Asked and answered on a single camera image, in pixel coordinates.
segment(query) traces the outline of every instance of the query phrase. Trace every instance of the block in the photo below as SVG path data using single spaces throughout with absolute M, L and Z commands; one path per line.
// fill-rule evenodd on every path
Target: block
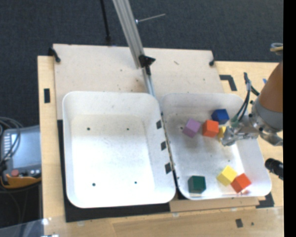
M 217 134 L 217 137 L 219 140 L 223 138 L 225 131 L 226 131 L 226 126 L 222 126 L 219 128 L 219 132 Z
M 249 178 L 246 176 L 245 173 L 242 173 L 241 175 L 237 176 L 233 182 L 231 183 L 231 186 L 233 189 L 239 193 L 246 187 L 248 187 L 251 184 L 251 181 Z
M 191 176 L 188 179 L 188 191 L 190 193 L 202 193 L 206 190 L 206 182 L 204 176 Z
M 212 120 L 217 121 L 219 124 L 226 124 L 229 120 L 229 115 L 226 109 L 218 109 L 212 113 Z
M 188 137 L 193 138 L 197 134 L 199 128 L 201 128 L 201 123 L 194 120 L 194 119 L 192 119 L 192 118 L 190 118 L 187 121 L 187 123 L 186 123 L 186 125 L 185 125 L 182 132 L 185 135 L 187 135 Z
M 219 133 L 219 123 L 213 120 L 206 120 L 203 123 L 203 136 L 214 138 Z
M 223 171 L 216 177 L 218 181 L 220 181 L 225 186 L 231 184 L 233 180 L 236 178 L 237 172 L 227 165 Z

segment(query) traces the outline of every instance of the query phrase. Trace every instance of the yellow block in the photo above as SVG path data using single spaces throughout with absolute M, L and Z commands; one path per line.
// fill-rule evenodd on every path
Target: yellow block
M 216 177 L 218 181 L 220 181 L 225 186 L 232 183 L 232 181 L 236 178 L 237 172 L 227 165 L 223 171 Z
M 222 126 L 222 127 L 219 128 L 219 133 L 217 134 L 217 137 L 218 137 L 219 140 L 223 138 L 223 134 L 225 133 L 225 131 L 226 131 L 225 126 Z

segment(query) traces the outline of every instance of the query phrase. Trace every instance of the wooden table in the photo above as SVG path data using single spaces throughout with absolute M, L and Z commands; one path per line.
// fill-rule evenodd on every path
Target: wooden table
M 65 58 L 62 53 L 68 46 L 55 45 L 54 48 L 59 50 L 60 58 Z M 106 48 L 106 47 L 89 47 L 89 46 L 73 46 L 71 48 Z M 114 47 L 114 51 L 125 55 L 126 49 Z M 148 49 L 147 55 L 162 53 L 162 57 L 173 59 L 173 66 L 184 65 L 186 71 L 192 74 L 189 78 L 193 80 L 195 75 L 198 76 L 198 70 L 195 64 L 198 64 L 198 59 L 206 60 L 203 66 L 206 67 L 211 60 L 211 52 L 196 51 L 196 50 L 169 50 L 169 49 Z M 184 58 L 180 58 L 179 53 L 183 53 Z M 125 66 L 131 66 L 130 53 L 126 54 Z M 284 235 L 284 196 L 283 196 L 283 181 L 277 176 L 271 174 L 272 180 L 272 197 L 274 199 L 274 207 L 256 208 L 260 202 L 265 200 L 265 197 L 247 197 L 226 201 L 223 199 L 207 200 L 202 202 L 182 201 L 173 199 L 170 202 L 170 213 L 153 214 L 145 216 L 108 218 L 99 220 L 88 220 L 83 222 L 66 223 L 65 210 L 63 201 L 61 168 L 59 158 L 59 143 L 58 143 L 58 128 L 57 128 L 57 94 L 55 87 L 55 68 L 53 57 L 39 56 L 38 57 L 38 87 L 39 87 L 39 113 L 40 113 L 40 131 L 41 131 L 41 152 L 42 152 L 42 191 L 43 191 L 43 216 L 48 224 L 45 226 L 45 234 L 59 234 L 60 236 L 283 236 Z M 62 63 L 70 63 L 72 61 L 62 60 Z M 162 92 L 159 80 L 162 76 L 168 75 L 172 68 L 168 67 L 164 62 L 159 65 L 163 68 L 162 71 L 154 73 L 153 82 L 157 92 Z M 243 99 L 246 95 L 245 84 L 243 80 L 243 72 L 247 72 L 253 86 L 257 90 L 263 87 L 263 79 L 267 79 L 273 69 L 275 63 L 250 63 L 250 62 L 216 62 L 215 66 L 209 74 L 203 75 L 208 80 L 207 86 L 201 89 L 204 92 L 211 87 L 214 92 L 223 91 L 225 93 L 237 94 Z M 215 79 L 217 75 L 229 75 L 233 78 L 237 91 L 232 91 L 228 81 L 219 81 Z M 179 76 L 169 76 L 168 79 L 163 79 L 165 84 L 168 80 L 175 83 L 176 80 L 184 81 L 184 78 Z M 136 91 L 144 89 L 138 84 Z M 50 93 L 50 101 L 47 101 L 44 94 L 48 89 Z M 283 149 L 281 147 L 273 147 L 267 142 L 258 139 L 259 145 L 264 156 L 264 159 L 275 158 L 283 161 Z

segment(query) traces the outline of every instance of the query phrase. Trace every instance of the orange block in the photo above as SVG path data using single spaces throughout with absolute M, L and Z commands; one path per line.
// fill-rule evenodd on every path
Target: orange block
M 248 187 L 251 184 L 251 181 L 249 178 L 246 176 L 245 173 L 237 176 L 233 182 L 231 183 L 231 186 L 233 189 L 239 193 L 241 192 L 244 188 Z
M 213 138 L 218 133 L 219 133 L 219 123 L 217 121 L 208 119 L 203 123 L 203 131 L 202 131 L 203 136 Z

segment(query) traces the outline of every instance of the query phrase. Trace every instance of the red button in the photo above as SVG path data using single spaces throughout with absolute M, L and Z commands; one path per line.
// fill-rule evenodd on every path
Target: red button
M 13 176 L 13 177 L 18 177 L 19 174 L 20 174 L 20 172 L 18 169 L 14 169 L 11 171 L 11 176 Z

